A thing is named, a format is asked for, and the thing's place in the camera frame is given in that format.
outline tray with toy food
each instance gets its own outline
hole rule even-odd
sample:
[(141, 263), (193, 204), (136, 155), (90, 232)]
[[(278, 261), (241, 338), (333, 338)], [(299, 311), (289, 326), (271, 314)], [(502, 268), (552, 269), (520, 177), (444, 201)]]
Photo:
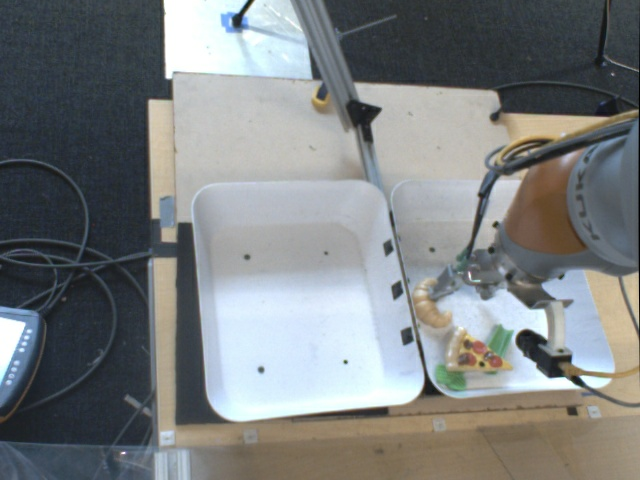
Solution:
[[(504, 180), (494, 187), (478, 247), (491, 243), (491, 223), (504, 217), (518, 185)], [(544, 311), (527, 309), (506, 290), (482, 300), (467, 285), (437, 302), (428, 299), (429, 284), (469, 241), (478, 186), (478, 181), (406, 181), (391, 196), (427, 375), (441, 392), (456, 398), (577, 389), (566, 379), (547, 378), (516, 347), (515, 337), (523, 329), (547, 335)], [(558, 299), (574, 301), (565, 311), (566, 345), (574, 363), (589, 370), (613, 370), (584, 272), (568, 272), (544, 288)], [(590, 381), (593, 387), (608, 383)]]

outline handheld device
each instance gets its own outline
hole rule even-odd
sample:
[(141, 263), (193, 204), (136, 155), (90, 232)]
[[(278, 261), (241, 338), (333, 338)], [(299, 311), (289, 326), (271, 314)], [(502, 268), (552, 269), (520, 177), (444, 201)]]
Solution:
[(16, 411), (35, 377), (45, 332), (37, 312), (0, 306), (0, 423)]

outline dark floor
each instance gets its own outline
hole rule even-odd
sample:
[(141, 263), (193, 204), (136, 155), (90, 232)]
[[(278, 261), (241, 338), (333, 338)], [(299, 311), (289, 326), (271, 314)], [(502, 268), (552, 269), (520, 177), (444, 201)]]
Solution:
[[(398, 15), (343, 41), (357, 80), (484, 88), (554, 80), (638, 99), (637, 74), (593, 63), (604, 0), (326, 1), (343, 31)], [(634, 66), (639, 1), (613, 0), (607, 47)], [(113, 257), (149, 247), (146, 102), (170, 97), (163, 73), (162, 0), (0, 0), (0, 160), (38, 159), (74, 178), (91, 211), (89, 245)], [(503, 94), (512, 112), (589, 115), (603, 99), (558, 88)], [(0, 240), (79, 240), (80, 206), (62, 181), (5, 168), (0, 183)], [(145, 282), (144, 261), (131, 270)], [(33, 288), (22, 277), (0, 269), (0, 305), (29, 297)], [(132, 414), (123, 397), (148, 395), (146, 308), (116, 273), (105, 279), (119, 309), (107, 360), (67, 396), (0, 425), (0, 440), (111, 443)], [(69, 290), (49, 318), (26, 405), (68, 384), (99, 356), (108, 308), (90, 282)], [(122, 443), (138, 444), (147, 425), (140, 418)]]

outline device screen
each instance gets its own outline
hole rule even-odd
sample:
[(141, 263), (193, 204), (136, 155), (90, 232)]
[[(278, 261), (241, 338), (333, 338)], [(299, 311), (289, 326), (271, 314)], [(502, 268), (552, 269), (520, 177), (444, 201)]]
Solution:
[(0, 379), (7, 373), (25, 325), (24, 322), (0, 316)]

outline blue tape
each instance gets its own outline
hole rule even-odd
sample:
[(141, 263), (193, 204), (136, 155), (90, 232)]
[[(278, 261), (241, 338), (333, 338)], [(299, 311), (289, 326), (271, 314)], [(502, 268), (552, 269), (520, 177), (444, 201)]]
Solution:
[(249, 20), (246, 16), (242, 17), (242, 24), (239, 28), (233, 26), (231, 19), (236, 15), (235, 12), (225, 12), (220, 15), (220, 21), (222, 22), (222, 26), (227, 32), (230, 33), (238, 33), (242, 32), (243, 29), (249, 28)]

